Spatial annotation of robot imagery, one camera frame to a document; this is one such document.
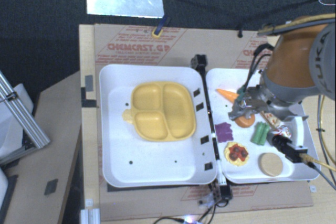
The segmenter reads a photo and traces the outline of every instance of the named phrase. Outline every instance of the yellow divided plate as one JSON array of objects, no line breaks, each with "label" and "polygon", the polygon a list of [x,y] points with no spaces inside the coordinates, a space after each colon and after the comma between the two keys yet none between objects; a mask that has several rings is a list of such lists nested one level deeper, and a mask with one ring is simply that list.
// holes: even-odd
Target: yellow divided plate
[{"label": "yellow divided plate", "polygon": [[191,96],[175,82],[150,82],[135,87],[131,113],[137,133],[150,141],[177,141],[196,129]]}]

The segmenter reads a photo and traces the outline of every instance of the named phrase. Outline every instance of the white tray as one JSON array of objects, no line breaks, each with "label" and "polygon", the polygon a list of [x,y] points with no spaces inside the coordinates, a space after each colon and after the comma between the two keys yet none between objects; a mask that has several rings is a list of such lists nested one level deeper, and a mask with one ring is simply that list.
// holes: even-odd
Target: white tray
[{"label": "white tray", "polygon": [[[255,131],[255,125],[260,121],[265,121],[259,114],[255,115],[255,124],[249,128],[241,128],[228,118],[228,112],[232,110],[232,104],[222,97],[216,89],[220,88],[236,92],[245,82],[247,73],[248,70],[246,69],[212,69],[206,76],[214,124],[223,122],[230,124],[234,141],[246,146],[249,152],[248,162],[244,166],[237,167],[230,164],[224,156],[224,149],[229,141],[218,143],[222,170],[225,177],[237,184],[315,179],[318,176],[315,170],[303,163],[292,163],[285,158],[284,154],[271,146],[268,141],[266,141],[264,146],[256,145],[250,141]],[[259,79],[260,75],[255,74],[250,80],[249,85],[255,86],[259,83]],[[300,105],[292,106],[291,109],[298,115],[304,115],[303,108]],[[303,121],[302,118],[296,117],[295,120],[286,123],[286,125],[292,129],[293,143],[296,146],[302,145],[307,147],[308,154],[317,159],[317,152],[307,122]],[[279,176],[267,176],[259,168],[258,159],[261,154],[268,152],[277,154],[283,162],[283,170]]]},{"label": "white tray", "polygon": [[[99,76],[102,118],[103,174],[116,187],[207,184],[217,174],[201,76],[187,67],[108,65]],[[141,83],[173,81],[190,92],[196,131],[182,141],[151,142],[122,118],[131,93]],[[194,91],[200,94],[194,97]],[[208,142],[201,143],[201,138]]]}]

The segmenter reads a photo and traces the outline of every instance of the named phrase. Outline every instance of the cardboard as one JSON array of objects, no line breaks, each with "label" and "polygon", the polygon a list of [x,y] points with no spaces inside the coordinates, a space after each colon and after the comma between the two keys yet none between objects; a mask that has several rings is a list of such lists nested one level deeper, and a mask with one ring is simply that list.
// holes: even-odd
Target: cardboard
[{"label": "cardboard", "polygon": [[[153,28],[94,26],[96,70],[92,71],[92,74],[86,70],[86,75],[96,78],[96,100],[100,100],[99,72],[103,66],[110,63],[187,67],[195,54],[206,54],[207,70],[249,68],[254,49],[267,42],[266,37],[258,37],[254,31],[245,31],[243,37],[238,38],[236,31],[185,28],[164,28],[161,38],[155,39],[151,37]],[[266,61],[261,63],[261,68],[265,66]],[[209,193],[208,186],[128,190],[108,186],[101,171],[99,107],[97,123],[101,221],[202,214],[205,211],[204,207],[198,205],[198,201]],[[239,185],[233,186],[232,190],[234,198],[226,208],[219,208],[217,212],[313,205],[307,182]]]}]

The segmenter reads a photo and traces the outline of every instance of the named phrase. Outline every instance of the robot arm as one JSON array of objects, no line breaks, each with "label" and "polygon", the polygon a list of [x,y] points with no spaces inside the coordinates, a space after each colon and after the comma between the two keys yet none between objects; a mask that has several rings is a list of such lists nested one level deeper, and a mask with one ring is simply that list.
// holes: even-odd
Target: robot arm
[{"label": "robot arm", "polygon": [[283,121],[294,116],[289,107],[305,97],[324,94],[335,100],[335,23],[282,34],[260,84],[244,86],[229,113],[231,120],[264,111]]}]

